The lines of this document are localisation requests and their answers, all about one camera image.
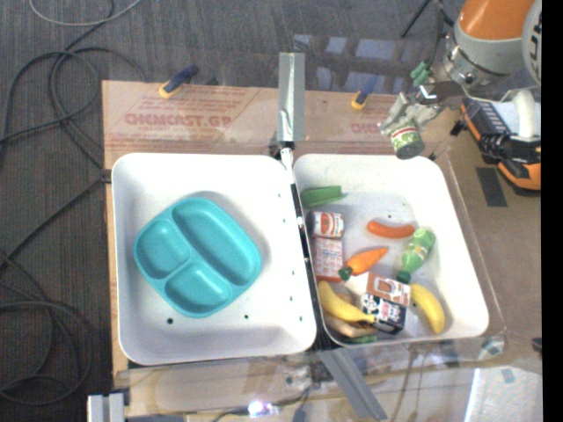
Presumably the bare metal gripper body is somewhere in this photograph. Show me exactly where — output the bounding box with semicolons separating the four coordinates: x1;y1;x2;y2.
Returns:
414;47;490;110

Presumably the green and white can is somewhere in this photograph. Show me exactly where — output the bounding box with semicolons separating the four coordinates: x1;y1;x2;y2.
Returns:
380;118;427;161

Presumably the orange sausage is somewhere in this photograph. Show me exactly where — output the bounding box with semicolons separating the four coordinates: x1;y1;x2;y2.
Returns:
366;220;416;240

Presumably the red and white can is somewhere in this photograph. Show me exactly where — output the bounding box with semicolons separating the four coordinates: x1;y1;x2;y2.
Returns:
306;210;346;239

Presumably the green bottle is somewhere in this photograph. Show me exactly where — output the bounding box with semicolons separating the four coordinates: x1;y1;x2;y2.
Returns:
395;227;437;286

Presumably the white plastic tray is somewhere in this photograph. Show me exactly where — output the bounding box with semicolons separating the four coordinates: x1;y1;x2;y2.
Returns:
111;152;318;367
291;153;491;348

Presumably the orange carrot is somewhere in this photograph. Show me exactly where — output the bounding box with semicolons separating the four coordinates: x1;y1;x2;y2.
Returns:
337;246;390;282

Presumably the white and orange packet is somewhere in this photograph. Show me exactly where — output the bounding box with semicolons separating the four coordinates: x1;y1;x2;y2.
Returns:
311;236;345;283

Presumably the orange and white carton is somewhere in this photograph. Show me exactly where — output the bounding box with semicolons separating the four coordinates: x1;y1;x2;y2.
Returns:
344;271;413;309

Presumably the yellow banana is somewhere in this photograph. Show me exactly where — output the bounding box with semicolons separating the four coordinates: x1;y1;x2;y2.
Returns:
317;280;377;324
409;282;447;335

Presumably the black and white carton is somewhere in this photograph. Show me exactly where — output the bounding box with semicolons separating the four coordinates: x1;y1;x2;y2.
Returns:
360;293;408;335

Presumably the brown cardboard board, red print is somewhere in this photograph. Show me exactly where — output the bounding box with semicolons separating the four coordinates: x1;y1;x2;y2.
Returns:
101;80;507;378

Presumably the blue divided plate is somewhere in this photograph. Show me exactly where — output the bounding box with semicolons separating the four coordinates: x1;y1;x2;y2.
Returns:
133;196;264;320

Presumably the black cylinder on white bracket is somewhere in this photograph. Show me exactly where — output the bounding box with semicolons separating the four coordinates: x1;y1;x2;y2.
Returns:
478;88;542;166

